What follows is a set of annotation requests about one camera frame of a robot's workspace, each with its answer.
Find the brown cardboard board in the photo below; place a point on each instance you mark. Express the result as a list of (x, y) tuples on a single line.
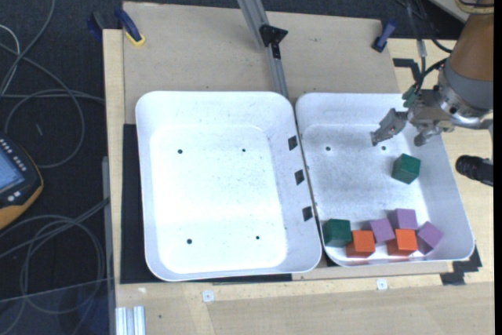
[(196, 55)]

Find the white plastic tray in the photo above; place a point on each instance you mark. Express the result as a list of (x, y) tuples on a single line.
[(215, 192), (353, 180)]

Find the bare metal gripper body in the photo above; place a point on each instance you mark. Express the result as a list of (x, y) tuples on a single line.
[(429, 111)]

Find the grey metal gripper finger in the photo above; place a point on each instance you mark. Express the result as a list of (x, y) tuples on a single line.
[(425, 136), (388, 127)]

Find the purple cube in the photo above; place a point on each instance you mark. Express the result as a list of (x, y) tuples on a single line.
[(428, 237), (382, 230), (404, 218)]

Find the orange cube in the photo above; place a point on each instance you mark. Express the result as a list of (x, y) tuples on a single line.
[(361, 243), (404, 241)]

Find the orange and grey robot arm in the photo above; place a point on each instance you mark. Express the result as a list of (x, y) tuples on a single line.
[(472, 55)]

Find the green cube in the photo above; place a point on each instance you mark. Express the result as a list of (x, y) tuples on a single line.
[(337, 233), (406, 168)]

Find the black cylinder on white bracket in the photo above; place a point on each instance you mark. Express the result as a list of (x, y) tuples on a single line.
[(472, 168)]

